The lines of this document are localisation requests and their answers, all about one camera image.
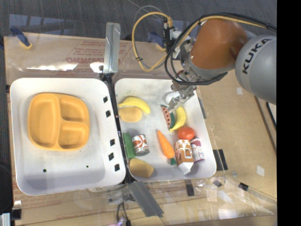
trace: banana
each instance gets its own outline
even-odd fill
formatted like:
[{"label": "banana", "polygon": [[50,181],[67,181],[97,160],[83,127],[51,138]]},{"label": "banana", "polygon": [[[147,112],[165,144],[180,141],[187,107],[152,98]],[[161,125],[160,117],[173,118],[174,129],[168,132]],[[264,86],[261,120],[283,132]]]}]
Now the banana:
[{"label": "banana", "polygon": [[151,112],[149,105],[144,100],[137,97],[126,98],[122,103],[118,104],[118,107],[138,107],[147,114]]},{"label": "banana", "polygon": [[179,106],[176,109],[176,114],[177,114],[177,120],[175,122],[175,125],[169,129],[170,132],[173,132],[174,130],[179,129],[185,124],[186,121],[186,112],[182,106]]}]

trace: red tomato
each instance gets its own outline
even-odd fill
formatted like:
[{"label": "red tomato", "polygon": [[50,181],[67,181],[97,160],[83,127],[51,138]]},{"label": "red tomato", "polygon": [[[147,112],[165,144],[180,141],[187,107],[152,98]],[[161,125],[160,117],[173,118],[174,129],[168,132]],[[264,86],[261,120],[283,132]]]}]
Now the red tomato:
[{"label": "red tomato", "polygon": [[178,138],[182,140],[192,140],[194,138],[194,130],[191,127],[181,127],[178,130]]}]

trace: soup can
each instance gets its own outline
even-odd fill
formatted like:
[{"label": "soup can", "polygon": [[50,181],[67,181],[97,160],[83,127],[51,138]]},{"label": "soup can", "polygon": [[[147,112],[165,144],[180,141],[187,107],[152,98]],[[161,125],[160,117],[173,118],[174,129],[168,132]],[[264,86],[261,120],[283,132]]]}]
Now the soup can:
[{"label": "soup can", "polygon": [[144,134],[132,137],[132,143],[136,156],[143,156],[150,153]]}]

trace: green package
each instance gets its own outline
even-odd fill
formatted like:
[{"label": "green package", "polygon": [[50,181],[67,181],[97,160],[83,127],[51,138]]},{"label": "green package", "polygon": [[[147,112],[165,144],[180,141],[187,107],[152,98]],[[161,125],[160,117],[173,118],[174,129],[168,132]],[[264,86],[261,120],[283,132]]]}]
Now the green package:
[{"label": "green package", "polygon": [[133,143],[132,143],[132,139],[129,133],[122,133],[123,135],[123,141],[124,144],[126,146],[126,153],[127,153],[127,158],[131,159],[131,158],[135,158],[136,154],[134,151],[134,147],[133,147]]}]

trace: orange divided plate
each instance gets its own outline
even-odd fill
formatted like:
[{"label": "orange divided plate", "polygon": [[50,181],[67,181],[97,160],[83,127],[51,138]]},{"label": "orange divided plate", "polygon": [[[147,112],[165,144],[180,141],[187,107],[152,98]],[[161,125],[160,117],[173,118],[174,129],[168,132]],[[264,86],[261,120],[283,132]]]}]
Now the orange divided plate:
[{"label": "orange divided plate", "polygon": [[29,139],[38,148],[78,150],[89,139],[88,108],[74,96],[40,93],[30,102],[27,128]]}]

